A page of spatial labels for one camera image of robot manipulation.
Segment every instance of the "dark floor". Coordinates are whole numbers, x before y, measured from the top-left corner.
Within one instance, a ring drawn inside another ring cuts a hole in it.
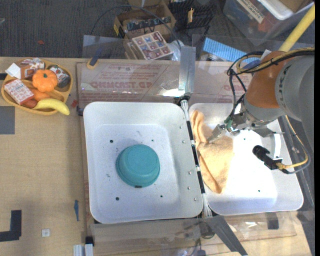
[[[231,42],[244,42],[245,36],[224,15],[226,0],[198,0],[196,4],[211,5],[214,18],[207,34],[211,37],[233,38]],[[1,0],[0,57],[82,58],[84,36],[90,35],[98,18],[108,9],[127,5],[126,0]],[[116,8],[106,14],[97,24],[93,36],[114,38],[115,16],[128,8]],[[284,42],[293,29],[284,32],[274,41]],[[193,35],[203,35],[204,28],[178,32],[178,37],[187,46],[193,45]],[[305,31],[298,43],[315,45],[315,22]],[[294,122],[302,141],[307,142],[300,123]],[[312,164],[301,174],[304,184],[305,204],[300,219],[305,228],[312,254],[315,246],[315,155],[311,152]]]

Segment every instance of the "white plastic tray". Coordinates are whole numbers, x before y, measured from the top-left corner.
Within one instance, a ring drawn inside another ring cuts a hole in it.
[[[171,103],[94,102],[83,113],[90,210],[103,224],[198,216],[203,200],[184,113]],[[160,159],[157,181],[134,188],[116,170],[118,155],[144,144]]]
[[[190,107],[189,115],[192,116],[195,110],[201,111],[206,124],[214,129],[224,123],[232,108],[232,104],[197,103]],[[268,128],[281,133],[278,121],[269,124]],[[270,151],[275,146],[274,140],[262,138],[254,131],[243,131],[236,137],[227,136],[233,138],[235,156],[225,192],[217,194],[205,186],[209,206],[215,213],[233,216],[296,211],[302,207],[304,197],[297,176],[270,170],[253,154],[253,148],[257,145]],[[283,163],[290,165],[292,162],[283,136],[280,136],[280,141],[280,157]]]

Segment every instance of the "plastic storage container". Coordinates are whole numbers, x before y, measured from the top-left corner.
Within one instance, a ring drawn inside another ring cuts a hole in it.
[[[279,0],[227,0],[223,13],[258,46],[294,28],[313,4],[293,12]]]

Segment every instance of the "round teal object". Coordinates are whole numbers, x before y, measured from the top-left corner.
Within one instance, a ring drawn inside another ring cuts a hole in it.
[[[160,175],[160,160],[149,146],[127,147],[116,160],[116,171],[120,178],[135,188],[145,188],[156,182]]]

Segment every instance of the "gray square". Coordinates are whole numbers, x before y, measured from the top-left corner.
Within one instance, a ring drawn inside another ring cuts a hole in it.
[[[16,133],[16,108],[14,106],[0,106],[0,135],[14,135]]]

